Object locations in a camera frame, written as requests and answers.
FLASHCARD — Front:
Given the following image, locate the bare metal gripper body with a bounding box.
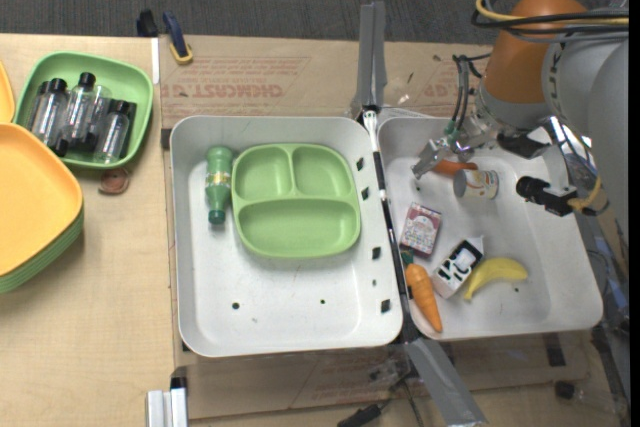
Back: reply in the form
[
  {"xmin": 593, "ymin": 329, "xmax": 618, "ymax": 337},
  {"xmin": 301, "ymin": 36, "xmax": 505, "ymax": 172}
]
[{"xmin": 438, "ymin": 112, "xmax": 502, "ymax": 155}]

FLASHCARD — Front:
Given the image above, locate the orange sausage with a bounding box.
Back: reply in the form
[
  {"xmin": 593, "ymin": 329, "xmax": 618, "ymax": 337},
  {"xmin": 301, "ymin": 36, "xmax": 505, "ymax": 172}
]
[{"xmin": 432, "ymin": 158, "xmax": 479, "ymax": 177}]

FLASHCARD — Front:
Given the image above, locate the small white can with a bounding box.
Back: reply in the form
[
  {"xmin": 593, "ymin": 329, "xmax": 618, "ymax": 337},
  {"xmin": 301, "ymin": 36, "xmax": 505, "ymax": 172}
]
[{"xmin": 452, "ymin": 167, "xmax": 501, "ymax": 202}]

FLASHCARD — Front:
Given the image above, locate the pink printed carton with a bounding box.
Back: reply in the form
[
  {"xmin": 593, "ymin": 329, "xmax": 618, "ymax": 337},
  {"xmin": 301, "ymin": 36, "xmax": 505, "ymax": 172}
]
[{"xmin": 399, "ymin": 201, "xmax": 443, "ymax": 259}]

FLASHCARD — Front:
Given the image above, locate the black and white carton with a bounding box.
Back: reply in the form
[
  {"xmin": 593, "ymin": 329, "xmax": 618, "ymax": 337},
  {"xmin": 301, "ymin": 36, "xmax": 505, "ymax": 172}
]
[{"xmin": 430, "ymin": 235, "xmax": 486, "ymax": 301}]

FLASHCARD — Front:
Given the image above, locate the white plastic tray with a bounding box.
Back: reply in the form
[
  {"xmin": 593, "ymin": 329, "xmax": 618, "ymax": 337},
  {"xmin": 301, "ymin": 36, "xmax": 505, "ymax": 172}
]
[
  {"xmin": 376, "ymin": 115, "xmax": 605, "ymax": 343},
  {"xmin": 169, "ymin": 115, "xmax": 405, "ymax": 359}
]

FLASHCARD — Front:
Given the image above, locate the yellow banana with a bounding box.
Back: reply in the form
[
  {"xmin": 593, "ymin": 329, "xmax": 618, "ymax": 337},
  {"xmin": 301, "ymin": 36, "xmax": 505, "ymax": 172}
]
[{"xmin": 462, "ymin": 256, "xmax": 530, "ymax": 302}]

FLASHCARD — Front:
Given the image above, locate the orange carrot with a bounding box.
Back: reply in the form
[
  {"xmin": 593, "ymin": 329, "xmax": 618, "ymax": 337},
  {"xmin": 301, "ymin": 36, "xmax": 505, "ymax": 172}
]
[{"xmin": 399, "ymin": 249, "xmax": 445, "ymax": 334}]

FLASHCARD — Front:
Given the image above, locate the green divided plate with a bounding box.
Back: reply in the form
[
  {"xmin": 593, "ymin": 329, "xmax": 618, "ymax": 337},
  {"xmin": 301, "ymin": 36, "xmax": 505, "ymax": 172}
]
[{"xmin": 230, "ymin": 142, "xmax": 363, "ymax": 260}]

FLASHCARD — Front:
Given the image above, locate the brown cardboard board, red print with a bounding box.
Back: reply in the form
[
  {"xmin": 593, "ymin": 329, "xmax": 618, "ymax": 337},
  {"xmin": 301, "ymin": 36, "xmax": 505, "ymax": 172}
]
[{"xmin": 158, "ymin": 33, "xmax": 592, "ymax": 420}]

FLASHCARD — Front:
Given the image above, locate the green plastic bottle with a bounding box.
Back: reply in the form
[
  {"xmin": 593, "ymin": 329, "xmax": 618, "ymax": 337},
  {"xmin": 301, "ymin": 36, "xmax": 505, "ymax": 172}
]
[{"xmin": 204, "ymin": 145, "xmax": 235, "ymax": 225}]

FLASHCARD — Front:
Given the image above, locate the green square plate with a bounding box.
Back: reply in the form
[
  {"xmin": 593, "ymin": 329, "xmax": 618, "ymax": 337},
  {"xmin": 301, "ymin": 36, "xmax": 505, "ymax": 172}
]
[{"xmin": 13, "ymin": 50, "xmax": 155, "ymax": 171}]

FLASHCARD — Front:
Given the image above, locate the clear plastic bottle, black cap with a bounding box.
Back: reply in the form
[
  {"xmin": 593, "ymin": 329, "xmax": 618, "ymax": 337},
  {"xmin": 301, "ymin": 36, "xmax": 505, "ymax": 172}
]
[
  {"xmin": 30, "ymin": 77, "xmax": 70, "ymax": 147},
  {"xmin": 89, "ymin": 84, "xmax": 114, "ymax": 117},
  {"xmin": 93, "ymin": 99, "xmax": 133, "ymax": 165},
  {"xmin": 61, "ymin": 71, "xmax": 98, "ymax": 144}
]

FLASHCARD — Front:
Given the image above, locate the yellow plate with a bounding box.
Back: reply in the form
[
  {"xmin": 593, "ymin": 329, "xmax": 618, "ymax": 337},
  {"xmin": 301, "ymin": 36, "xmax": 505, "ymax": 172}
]
[
  {"xmin": 0, "ymin": 121, "xmax": 85, "ymax": 278},
  {"xmin": 0, "ymin": 59, "xmax": 17, "ymax": 124}
]

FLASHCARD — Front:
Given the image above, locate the black cylinder on white bracket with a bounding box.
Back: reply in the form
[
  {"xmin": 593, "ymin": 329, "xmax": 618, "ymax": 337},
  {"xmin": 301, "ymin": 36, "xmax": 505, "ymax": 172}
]
[{"xmin": 515, "ymin": 129, "xmax": 579, "ymax": 218}]

